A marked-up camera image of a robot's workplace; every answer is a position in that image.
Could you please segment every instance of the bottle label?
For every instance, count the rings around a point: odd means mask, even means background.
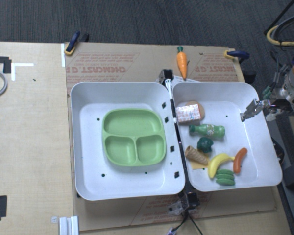
[[[212,124],[207,124],[207,136],[212,136],[214,135],[215,130],[214,130],[214,126]]]

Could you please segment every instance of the cucumber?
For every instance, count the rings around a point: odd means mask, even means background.
[[[217,174],[229,174],[234,175],[234,172],[228,169],[219,169],[217,170]]]
[[[231,179],[231,180],[234,180],[234,176],[233,175],[230,175],[230,174],[217,174],[216,175],[216,178],[217,179]]]
[[[232,179],[227,179],[227,178],[220,178],[220,179],[217,179],[216,182],[219,184],[219,185],[222,185],[222,186],[233,186],[235,185],[235,181],[232,180]]]

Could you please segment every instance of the robotic claw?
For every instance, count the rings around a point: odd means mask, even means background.
[[[256,99],[247,106],[246,111],[241,113],[241,120],[252,118],[263,109],[269,109],[266,116],[267,121],[275,120],[275,116],[282,113],[294,113],[294,64],[292,69],[283,66],[281,74],[284,76],[284,83],[281,88],[271,88],[264,90],[264,100]]]

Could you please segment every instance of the yellow cable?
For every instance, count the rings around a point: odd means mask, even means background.
[[[278,27],[278,25],[276,25],[275,27],[272,27],[268,33],[267,33],[267,40],[274,44],[274,45],[279,45],[279,46],[294,46],[294,42],[279,42],[276,41],[274,39],[271,38],[271,33]]]

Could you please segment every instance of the yellow banana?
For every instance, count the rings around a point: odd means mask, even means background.
[[[235,157],[230,157],[229,155],[227,155],[226,153],[220,153],[216,156],[214,156],[208,164],[208,176],[210,178],[213,178],[217,172],[218,167],[229,160],[234,160]]]

